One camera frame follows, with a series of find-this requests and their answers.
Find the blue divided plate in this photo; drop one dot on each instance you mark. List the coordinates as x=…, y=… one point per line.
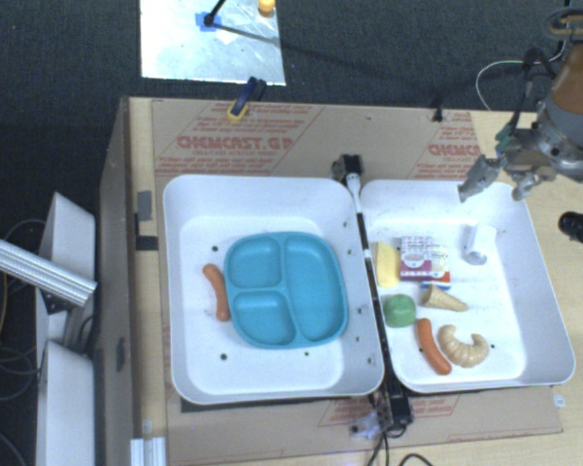
x=291, y=289

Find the clear plastic bottle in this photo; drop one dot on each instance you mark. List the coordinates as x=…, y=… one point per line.
x=478, y=243

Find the thin black and white rod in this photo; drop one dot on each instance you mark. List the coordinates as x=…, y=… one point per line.
x=369, y=255

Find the beige croissant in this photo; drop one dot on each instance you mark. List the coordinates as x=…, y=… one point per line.
x=461, y=350

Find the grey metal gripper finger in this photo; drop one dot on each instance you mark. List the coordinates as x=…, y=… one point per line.
x=525, y=185
x=477, y=177

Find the green apple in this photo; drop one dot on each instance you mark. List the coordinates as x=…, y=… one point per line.
x=399, y=311

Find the white plastic tray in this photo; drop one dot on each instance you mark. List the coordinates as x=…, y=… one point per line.
x=199, y=357
x=510, y=318

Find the beige ice cream cone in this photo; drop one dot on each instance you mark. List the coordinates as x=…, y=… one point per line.
x=442, y=299

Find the yellow cheese wedge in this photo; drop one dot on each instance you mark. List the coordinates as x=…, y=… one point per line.
x=387, y=265

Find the brown cardboard board red print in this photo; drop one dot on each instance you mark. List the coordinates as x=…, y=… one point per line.
x=252, y=139

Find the red and white carton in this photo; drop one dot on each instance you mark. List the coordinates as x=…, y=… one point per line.
x=423, y=260

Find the orange sausage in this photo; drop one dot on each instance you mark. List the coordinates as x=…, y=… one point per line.
x=217, y=291
x=432, y=350

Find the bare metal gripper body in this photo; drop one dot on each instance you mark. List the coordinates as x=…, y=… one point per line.
x=534, y=156

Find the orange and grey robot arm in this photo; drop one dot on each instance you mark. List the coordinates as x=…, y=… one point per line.
x=578, y=80

